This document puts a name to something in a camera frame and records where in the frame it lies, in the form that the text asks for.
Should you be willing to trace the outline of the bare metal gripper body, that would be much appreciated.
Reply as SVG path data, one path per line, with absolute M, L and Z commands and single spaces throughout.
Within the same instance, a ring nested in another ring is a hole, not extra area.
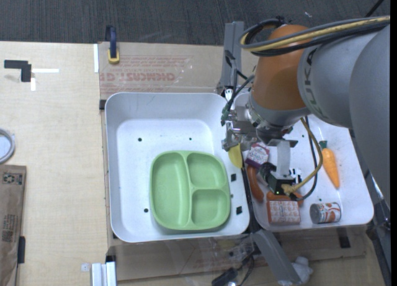
M 293 130 L 292 123 L 280 125 L 263 119 L 260 114 L 249 105 L 236 106 L 226 119 L 226 138 L 237 138 L 239 142 L 261 141 L 266 146 L 277 146 Z

